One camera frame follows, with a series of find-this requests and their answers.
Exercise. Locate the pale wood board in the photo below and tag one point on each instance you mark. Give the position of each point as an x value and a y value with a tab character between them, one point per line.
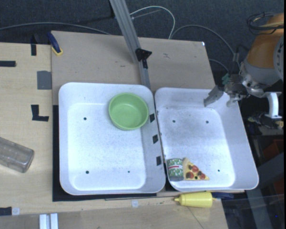
97	61

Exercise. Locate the black cylinder on white bracket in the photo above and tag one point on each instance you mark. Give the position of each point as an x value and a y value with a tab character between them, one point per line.
274	104

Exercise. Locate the green bowl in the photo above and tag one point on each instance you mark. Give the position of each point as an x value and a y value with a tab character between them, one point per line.
128	112

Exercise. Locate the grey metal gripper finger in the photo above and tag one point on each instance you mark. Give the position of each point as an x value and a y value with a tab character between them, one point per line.
233	101
213	96

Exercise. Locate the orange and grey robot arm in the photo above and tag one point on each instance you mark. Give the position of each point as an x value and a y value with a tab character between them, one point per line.
262	51

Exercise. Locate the green and white can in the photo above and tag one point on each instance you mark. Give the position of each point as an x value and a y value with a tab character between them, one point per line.
175	169

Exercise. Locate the toy pizza slice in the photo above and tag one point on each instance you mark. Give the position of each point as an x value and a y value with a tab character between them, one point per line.
193	172

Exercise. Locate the white plastic tray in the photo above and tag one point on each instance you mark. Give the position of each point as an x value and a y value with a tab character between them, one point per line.
105	151
195	139

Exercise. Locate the yellow squeeze bottle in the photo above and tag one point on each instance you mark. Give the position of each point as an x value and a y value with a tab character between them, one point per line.
196	199

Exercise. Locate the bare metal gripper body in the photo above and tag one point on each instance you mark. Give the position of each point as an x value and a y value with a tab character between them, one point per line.
238	87

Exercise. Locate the thin black and white rod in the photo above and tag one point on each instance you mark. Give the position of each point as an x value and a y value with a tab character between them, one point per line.
160	134

